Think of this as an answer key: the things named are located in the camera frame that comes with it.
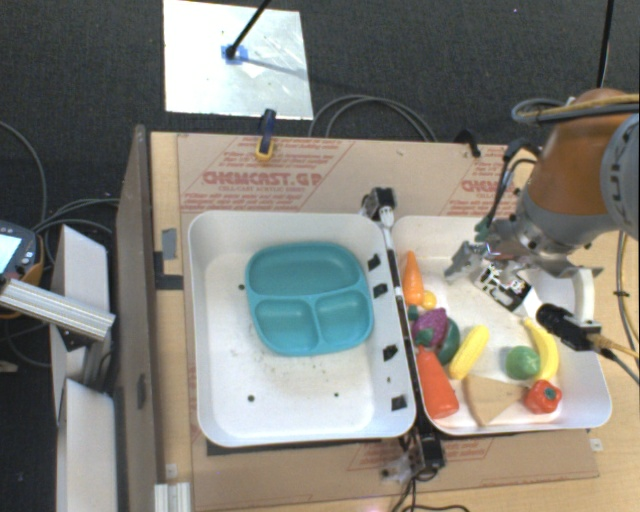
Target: device screen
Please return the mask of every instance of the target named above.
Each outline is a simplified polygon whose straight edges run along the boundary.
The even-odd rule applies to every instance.
[[[4,272],[22,239],[0,234],[0,273]]]

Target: orange carrot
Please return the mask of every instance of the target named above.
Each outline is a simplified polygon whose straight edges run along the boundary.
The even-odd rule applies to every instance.
[[[420,274],[418,260],[413,251],[407,253],[407,266],[404,269],[404,277],[402,278],[402,293],[407,305],[422,305],[424,285],[422,284],[422,274]]]
[[[429,417],[437,420],[457,412],[460,404],[435,353],[418,347],[416,363],[424,407]]]

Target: teal plate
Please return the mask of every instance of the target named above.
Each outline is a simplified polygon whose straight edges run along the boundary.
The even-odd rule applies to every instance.
[[[245,271],[260,339],[285,356],[311,356],[362,343],[373,328],[367,280],[344,247],[305,242],[268,247]]]

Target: black carpet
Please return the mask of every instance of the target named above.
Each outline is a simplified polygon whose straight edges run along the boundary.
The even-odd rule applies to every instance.
[[[606,1],[274,0],[272,7],[301,13],[316,111],[345,94],[371,94],[414,108],[442,141],[467,127],[483,143],[520,136],[542,143],[545,132],[516,125],[510,109],[529,97],[566,99],[596,85]],[[160,0],[0,2],[0,120],[40,154],[49,213],[75,199],[119,195],[138,123],[149,130],[255,132],[255,119],[164,111],[162,21]],[[617,2],[606,85],[638,90],[639,33],[640,4]],[[304,135],[308,126],[280,122],[277,132]],[[333,135],[415,139],[379,106],[350,111]],[[34,225],[41,194],[35,167],[1,130],[0,179],[0,219]],[[86,215],[112,218],[106,209]],[[42,335],[19,343],[32,358],[48,357]],[[17,361],[4,341],[0,359]],[[0,510],[55,508],[49,379],[24,364],[16,374],[0,374]]]

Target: yellow banana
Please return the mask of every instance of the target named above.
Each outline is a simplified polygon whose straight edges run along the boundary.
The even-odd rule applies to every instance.
[[[524,326],[531,333],[540,355],[540,371],[534,379],[550,380],[557,373],[560,364],[556,340],[545,329],[538,327],[530,318],[525,319]]]
[[[467,376],[488,341],[489,329],[486,326],[476,325],[471,329],[449,364],[449,375],[452,379],[461,380]]]

